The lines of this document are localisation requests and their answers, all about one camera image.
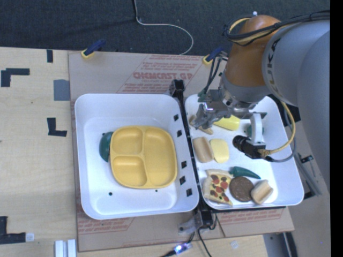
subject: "blue clamp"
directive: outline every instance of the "blue clamp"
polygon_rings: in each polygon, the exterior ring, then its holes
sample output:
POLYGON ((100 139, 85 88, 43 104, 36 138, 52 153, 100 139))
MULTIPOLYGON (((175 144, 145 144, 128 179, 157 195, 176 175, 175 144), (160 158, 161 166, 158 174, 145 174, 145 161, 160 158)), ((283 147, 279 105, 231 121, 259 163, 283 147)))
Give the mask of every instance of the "blue clamp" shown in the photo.
POLYGON ((218 47, 215 50, 213 50, 209 55, 206 55, 203 58, 203 63, 205 65, 209 65, 212 61, 212 59, 214 59, 219 53, 221 53, 224 49, 222 47, 218 47))
POLYGON ((87 49, 81 52, 82 57, 85 59, 90 58, 91 56, 94 55, 95 51, 100 50, 105 44, 106 44, 106 41, 104 39, 97 40, 95 43, 93 43, 87 49))

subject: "toy pizza slice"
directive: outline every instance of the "toy pizza slice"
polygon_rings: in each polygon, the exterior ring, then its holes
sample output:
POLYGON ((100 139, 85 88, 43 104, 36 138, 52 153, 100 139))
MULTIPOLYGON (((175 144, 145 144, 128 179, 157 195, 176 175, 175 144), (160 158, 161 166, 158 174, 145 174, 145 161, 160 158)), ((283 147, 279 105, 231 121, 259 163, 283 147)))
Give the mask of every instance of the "toy pizza slice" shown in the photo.
POLYGON ((203 196, 209 200, 233 205, 226 195, 227 188, 231 182, 231 175, 224 170, 207 170, 207 178, 203 183, 203 196))

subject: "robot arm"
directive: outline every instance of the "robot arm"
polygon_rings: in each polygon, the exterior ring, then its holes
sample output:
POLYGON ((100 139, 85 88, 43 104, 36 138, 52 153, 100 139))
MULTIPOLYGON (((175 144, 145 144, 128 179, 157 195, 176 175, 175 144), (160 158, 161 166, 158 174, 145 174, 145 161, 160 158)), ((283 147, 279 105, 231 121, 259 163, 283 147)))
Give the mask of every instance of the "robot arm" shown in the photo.
POLYGON ((224 35, 234 42, 225 75, 217 90, 202 92, 192 125, 206 129, 222 117, 250 118, 250 110, 273 94, 299 108, 312 153, 328 179, 330 11, 284 22, 269 16, 239 18, 225 27, 224 35))

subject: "light wood surface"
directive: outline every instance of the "light wood surface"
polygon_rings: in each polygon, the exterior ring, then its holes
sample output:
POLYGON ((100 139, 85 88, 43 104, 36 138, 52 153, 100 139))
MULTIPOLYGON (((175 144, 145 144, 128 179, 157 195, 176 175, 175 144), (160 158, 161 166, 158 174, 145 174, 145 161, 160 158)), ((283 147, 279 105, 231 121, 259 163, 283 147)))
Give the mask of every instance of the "light wood surface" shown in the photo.
MULTIPOLYGON (((29 232, 34 241, 0 245, 0 256, 54 256, 54 241, 77 239, 69 101, 54 101, 53 81, 69 79, 68 52, 0 48, 0 69, 29 68, 0 87, 0 216, 8 233, 29 232), (47 118, 66 137, 48 136, 47 118)), ((212 256, 267 256, 263 236, 205 241, 212 256), (234 248, 231 242, 238 244, 234 248)), ((78 253, 78 256, 161 256, 175 245, 78 253)), ((201 242, 183 256, 207 256, 201 242)))

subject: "white tray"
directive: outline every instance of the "white tray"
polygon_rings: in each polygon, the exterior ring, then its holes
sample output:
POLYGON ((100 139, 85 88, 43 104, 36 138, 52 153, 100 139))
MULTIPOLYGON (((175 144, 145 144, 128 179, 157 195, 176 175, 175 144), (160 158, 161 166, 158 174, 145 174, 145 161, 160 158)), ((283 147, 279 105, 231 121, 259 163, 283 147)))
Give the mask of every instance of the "white tray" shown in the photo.
MULTIPOLYGON (((185 109, 188 115, 188 119, 192 115, 196 114, 198 107, 199 103, 197 95, 191 95, 186 99, 185 109)), ((263 139, 266 143, 267 149, 278 148, 288 141, 278 107, 271 98, 265 97, 256 105, 256 107, 252 111, 267 112, 267 115, 262 120, 262 124, 264 127, 263 139)), ((201 163, 195 155, 199 181, 202 185, 207 176, 207 169, 222 169, 228 171, 231 169, 231 167, 239 166, 250 169, 251 171, 258 174, 261 179, 267 179, 270 186, 274 188, 273 194, 262 205, 257 205, 252 201, 239 202, 235 200, 231 196, 229 190, 227 190, 227 194, 233 202, 233 206, 219 204, 208 199, 205 199, 206 203, 210 207, 217 210, 279 207, 299 204, 303 199, 304 191, 299 172, 293 158, 283 163, 270 163, 262 159, 253 160, 245 156, 242 152, 240 152, 233 146, 232 140, 236 135, 247 136, 244 131, 250 124, 251 123, 249 120, 241 120, 240 128, 237 131, 229 131, 225 128, 213 125, 213 135, 208 135, 205 132, 196 130, 194 127, 190 126, 190 134, 192 139, 197 137, 207 137, 208 140, 215 138, 224 139, 229 146, 229 160, 223 164, 219 164, 215 160, 207 163, 201 163)), ((292 150, 288 146, 286 149, 271 156, 274 159, 282 159, 288 157, 291 153, 292 150)), ((258 182, 258 179, 249 179, 254 184, 258 182)))
POLYGON ((85 94, 75 102, 75 118, 81 204, 88 216, 104 220, 180 213, 198 205, 198 188, 175 99, 160 94, 85 94), (99 142, 103 133, 128 125, 150 125, 169 132, 178 165, 171 185, 135 189, 115 180, 109 162, 100 157, 99 142))

